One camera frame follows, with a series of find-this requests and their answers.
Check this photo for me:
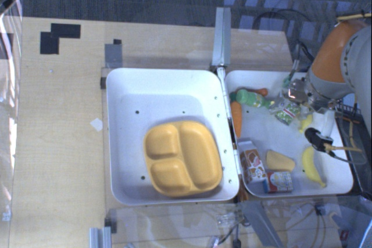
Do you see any orange and white carton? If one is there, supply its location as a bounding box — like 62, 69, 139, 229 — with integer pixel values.
237, 138, 268, 184

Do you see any yellow divided plate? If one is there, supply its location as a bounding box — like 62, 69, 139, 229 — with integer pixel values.
143, 120, 224, 199

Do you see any green and white packet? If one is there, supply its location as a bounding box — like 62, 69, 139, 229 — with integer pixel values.
274, 101, 302, 127

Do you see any white plastic tray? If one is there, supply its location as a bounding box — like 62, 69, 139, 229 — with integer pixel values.
224, 70, 355, 199
105, 67, 241, 207

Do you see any green plastic bottle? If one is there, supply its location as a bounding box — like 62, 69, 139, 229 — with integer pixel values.
235, 88, 276, 110

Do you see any small yellow fruit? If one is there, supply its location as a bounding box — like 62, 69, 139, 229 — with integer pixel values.
299, 114, 314, 134

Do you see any yellow bread wedge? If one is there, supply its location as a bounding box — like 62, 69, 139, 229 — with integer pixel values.
266, 149, 296, 172

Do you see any orange carrot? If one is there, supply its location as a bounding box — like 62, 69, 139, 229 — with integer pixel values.
229, 91, 244, 139

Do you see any black cylinder on white bracket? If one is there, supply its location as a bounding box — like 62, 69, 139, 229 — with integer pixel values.
304, 109, 335, 153

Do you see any yellow banana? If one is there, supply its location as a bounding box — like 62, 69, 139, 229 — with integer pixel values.
301, 146, 327, 189

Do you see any red and yellow carton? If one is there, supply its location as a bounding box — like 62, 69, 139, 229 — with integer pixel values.
262, 171, 294, 194

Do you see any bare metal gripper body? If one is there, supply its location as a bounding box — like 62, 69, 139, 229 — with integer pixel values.
285, 77, 314, 106

